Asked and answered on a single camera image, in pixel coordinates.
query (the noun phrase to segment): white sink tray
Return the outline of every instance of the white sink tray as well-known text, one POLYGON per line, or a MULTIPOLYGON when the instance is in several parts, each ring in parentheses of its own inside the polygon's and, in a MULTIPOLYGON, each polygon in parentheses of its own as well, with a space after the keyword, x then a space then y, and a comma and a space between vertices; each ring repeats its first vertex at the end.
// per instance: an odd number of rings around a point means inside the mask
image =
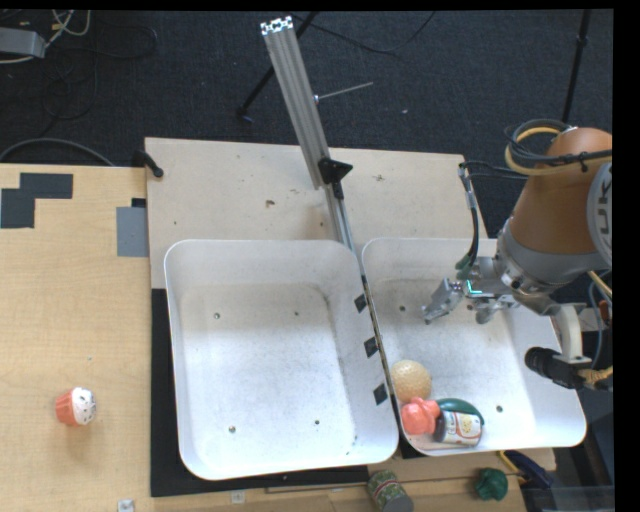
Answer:
MULTIPOLYGON (((469 245, 457 239, 380 238, 363 249, 388 367, 401 359, 418 361, 432 374, 429 398, 466 400, 485 420, 479 444, 470 448, 436 443, 429 434, 409 435, 402 428, 404 436, 431 456, 579 444, 586 421, 577 392, 524 363, 532 346, 561 351, 549 317, 520 306, 498 311, 480 325, 464 299, 449 315, 424 323, 421 306, 430 303, 443 278, 456 279, 454 265, 469 245)), ((481 240, 480 255, 494 254, 495 240, 481 240)))
POLYGON ((193 474, 224 480, 394 453, 398 426, 345 246, 184 240, 164 266, 178 444, 193 474))

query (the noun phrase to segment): orange toy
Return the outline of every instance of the orange toy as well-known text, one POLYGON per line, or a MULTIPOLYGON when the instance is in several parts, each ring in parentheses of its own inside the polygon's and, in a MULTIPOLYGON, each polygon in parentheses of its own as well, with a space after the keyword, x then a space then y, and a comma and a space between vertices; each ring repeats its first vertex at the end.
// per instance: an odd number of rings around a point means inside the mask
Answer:
POLYGON ((56 398, 56 417, 66 425, 86 425, 95 415, 96 402, 88 389, 76 387, 56 398))
POLYGON ((436 430, 436 418, 440 416, 440 406, 435 400, 413 397, 410 403, 402 406, 400 416, 407 434, 433 434, 436 430))

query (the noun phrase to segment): tan ball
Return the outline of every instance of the tan ball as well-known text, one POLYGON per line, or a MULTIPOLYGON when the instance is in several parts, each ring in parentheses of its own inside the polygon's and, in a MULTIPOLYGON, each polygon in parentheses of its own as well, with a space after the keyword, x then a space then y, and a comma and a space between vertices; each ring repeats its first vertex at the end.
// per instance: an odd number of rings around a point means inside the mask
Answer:
POLYGON ((391 367, 391 381, 396 397, 410 402, 413 397, 426 399, 431 394, 431 374, 417 361, 403 359, 391 367))

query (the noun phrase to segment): green object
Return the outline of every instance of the green object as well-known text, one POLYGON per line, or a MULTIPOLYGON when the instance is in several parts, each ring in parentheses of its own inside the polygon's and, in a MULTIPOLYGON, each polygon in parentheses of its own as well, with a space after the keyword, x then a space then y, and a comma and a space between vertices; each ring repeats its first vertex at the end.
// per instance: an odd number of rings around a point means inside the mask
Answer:
POLYGON ((478 418, 480 418, 480 423, 484 425, 484 418, 480 411, 476 409, 476 407, 466 400, 462 400, 460 398, 441 398, 436 400, 440 409, 445 411, 454 411, 454 412, 464 412, 466 414, 475 414, 478 418))
POLYGON ((393 471, 385 469, 374 474, 367 489, 381 512, 413 512, 413 501, 393 471))
POLYGON ((480 480, 476 482, 475 487, 483 500, 500 501, 507 495, 509 482, 507 475, 499 469, 485 468, 480 471, 480 480))

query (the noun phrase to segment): food can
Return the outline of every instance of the food can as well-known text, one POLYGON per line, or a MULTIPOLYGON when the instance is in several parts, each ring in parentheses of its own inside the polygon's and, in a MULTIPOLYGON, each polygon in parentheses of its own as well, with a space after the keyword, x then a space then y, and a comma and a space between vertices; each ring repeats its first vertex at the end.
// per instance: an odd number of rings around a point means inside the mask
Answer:
POLYGON ((375 473, 367 484, 369 494, 382 512, 413 512, 413 501, 393 471, 375 473))
POLYGON ((475 446, 482 436, 482 421, 475 414, 441 410, 433 440, 438 443, 475 446))

